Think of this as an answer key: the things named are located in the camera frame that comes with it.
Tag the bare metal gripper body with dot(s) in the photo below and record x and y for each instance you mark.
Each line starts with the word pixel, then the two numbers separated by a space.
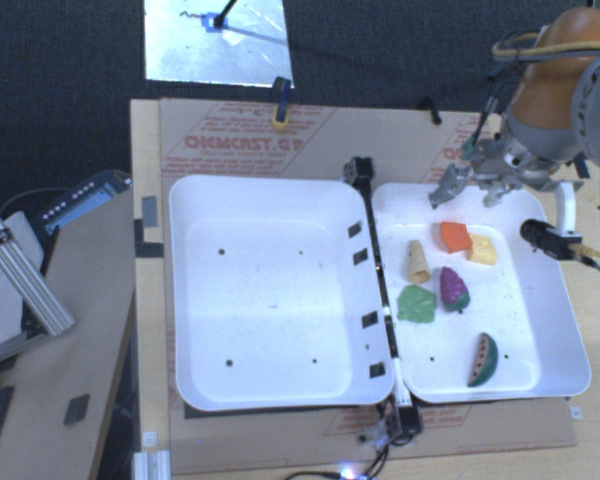
pixel 505 164

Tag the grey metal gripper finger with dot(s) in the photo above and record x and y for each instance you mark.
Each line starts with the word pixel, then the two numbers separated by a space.
pixel 495 195
pixel 447 188

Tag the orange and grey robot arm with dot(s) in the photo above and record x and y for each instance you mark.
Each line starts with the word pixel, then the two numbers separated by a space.
pixel 555 93

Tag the orange cheese wedge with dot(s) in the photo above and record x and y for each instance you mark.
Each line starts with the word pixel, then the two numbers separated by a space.
pixel 454 237

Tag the yellow cheese wedge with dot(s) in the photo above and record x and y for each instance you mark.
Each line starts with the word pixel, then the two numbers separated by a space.
pixel 482 250

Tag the tan ice cream cone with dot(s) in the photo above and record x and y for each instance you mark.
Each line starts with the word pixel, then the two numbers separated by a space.
pixel 417 263

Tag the purple grapes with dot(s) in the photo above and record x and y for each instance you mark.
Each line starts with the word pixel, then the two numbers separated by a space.
pixel 452 290

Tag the thin black and white rod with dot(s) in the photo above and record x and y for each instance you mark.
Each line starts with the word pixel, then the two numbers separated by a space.
pixel 380 278

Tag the green lettuce leaf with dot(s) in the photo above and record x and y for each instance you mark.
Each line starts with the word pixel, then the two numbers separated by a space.
pixel 416 305

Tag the white plastic tray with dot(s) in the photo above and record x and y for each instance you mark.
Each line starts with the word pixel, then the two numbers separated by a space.
pixel 525 318
pixel 275 293

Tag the brown cardboard board red print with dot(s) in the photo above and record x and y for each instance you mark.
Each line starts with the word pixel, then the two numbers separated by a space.
pixel 305 138

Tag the watermelon slice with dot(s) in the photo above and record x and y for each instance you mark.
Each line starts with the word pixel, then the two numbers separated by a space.
pixel 484 363

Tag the black cylinder on white bracket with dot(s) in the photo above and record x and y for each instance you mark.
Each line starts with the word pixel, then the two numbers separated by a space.
pixel 550 235

